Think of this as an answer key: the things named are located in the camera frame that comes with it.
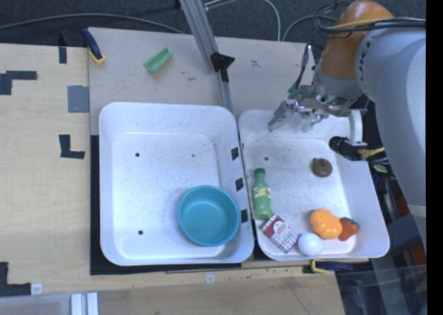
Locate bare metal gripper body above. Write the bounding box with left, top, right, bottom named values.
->
left=285, top=84, right=368, bottom=124

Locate brown doughnut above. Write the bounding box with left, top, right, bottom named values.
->
left=309, top=157, right=334, bottom=179

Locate white plastic tray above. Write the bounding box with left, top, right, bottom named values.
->
left=98, top=101, right=255, bottom=267
left=237, top=109, right=391, bottom=262

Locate green bottle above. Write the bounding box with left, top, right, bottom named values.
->
left=251, top=167, right=273, bottom=222

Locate orange pumpkin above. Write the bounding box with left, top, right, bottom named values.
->
left=309, top=208, right=344, bottom=240

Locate red and white carton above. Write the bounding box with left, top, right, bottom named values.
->
left=260, top=213, right=301, bottom=255

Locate white egg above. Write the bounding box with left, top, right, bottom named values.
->
left=297, top=232, right=325, bottom=257

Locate blue bowl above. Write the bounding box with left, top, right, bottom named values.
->
left=177, top=184, right=242, bottom=248

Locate green curved block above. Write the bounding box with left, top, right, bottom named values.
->
left=143, top=47, right=174, bottom=74

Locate pale wood board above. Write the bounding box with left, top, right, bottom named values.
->
left=87, top=26, right=372, bottom=273

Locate black cylinder on white bracket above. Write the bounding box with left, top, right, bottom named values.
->
left=328, top=109, right=370, bottom=163

